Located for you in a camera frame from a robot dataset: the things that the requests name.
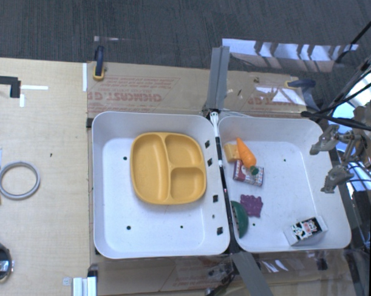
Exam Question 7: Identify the yellow divided plate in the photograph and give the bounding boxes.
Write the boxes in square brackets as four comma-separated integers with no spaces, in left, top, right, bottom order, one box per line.
[128,130,209,207]

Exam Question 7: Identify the white plastic tray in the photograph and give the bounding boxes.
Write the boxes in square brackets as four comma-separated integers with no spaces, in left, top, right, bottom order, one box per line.
[86,110,235,264]
[214,115,356,257]

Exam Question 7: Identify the grey tape roll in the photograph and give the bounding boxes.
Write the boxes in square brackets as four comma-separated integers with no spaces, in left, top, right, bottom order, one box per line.
[0,160,42,201]

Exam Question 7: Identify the thin black and white rod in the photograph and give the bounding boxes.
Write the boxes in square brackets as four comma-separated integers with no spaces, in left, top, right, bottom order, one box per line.
[204,110,238,254]

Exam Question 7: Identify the brown cardboard board red print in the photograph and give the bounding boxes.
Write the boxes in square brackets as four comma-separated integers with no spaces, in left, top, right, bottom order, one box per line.
[78,60,364,296]

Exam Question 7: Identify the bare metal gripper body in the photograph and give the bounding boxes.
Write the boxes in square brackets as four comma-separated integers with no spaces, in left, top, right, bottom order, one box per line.
[335,130,371,170]

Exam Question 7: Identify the purple grapes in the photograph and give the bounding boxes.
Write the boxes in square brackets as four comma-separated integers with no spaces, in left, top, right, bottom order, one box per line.
[239,193,264,218]

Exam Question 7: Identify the red and white carton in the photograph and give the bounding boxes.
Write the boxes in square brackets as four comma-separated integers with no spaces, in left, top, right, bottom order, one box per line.
[231,160,265,187]

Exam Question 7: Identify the green watermelon slice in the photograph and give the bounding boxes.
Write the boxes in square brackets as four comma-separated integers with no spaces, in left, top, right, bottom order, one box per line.
[229,200,250,240]

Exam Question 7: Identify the yellow cheese wedge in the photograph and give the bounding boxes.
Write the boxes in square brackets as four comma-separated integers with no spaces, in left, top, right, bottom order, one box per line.
[223,142,243,164]

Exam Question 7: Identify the white cow print carton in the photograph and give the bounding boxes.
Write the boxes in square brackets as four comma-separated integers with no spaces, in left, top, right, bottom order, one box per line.
[282,215,329,247]

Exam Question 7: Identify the orange carrot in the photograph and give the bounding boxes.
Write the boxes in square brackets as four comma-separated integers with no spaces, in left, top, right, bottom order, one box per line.
[234,137,261,176]

